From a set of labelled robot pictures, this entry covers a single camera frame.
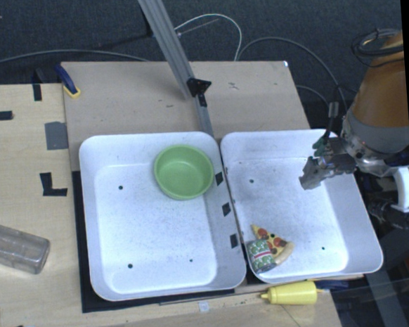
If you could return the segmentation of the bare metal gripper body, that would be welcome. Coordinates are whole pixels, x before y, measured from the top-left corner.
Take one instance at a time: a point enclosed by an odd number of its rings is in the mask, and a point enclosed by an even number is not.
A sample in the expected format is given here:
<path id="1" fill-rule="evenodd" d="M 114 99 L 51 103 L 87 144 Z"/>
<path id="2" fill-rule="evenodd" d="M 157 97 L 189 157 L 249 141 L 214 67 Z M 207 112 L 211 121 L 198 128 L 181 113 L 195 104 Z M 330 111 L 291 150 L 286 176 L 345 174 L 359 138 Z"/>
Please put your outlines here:
<path id="1" fill-rule="evenodd" d="M 340 174 L 353 174 L 357 169 L 378 177 L 391 175 L 386 163 L 389 154 L 371 149 L 352 132 L 328 136 L 325 132 L 316 142 L 319 180 Z"/>

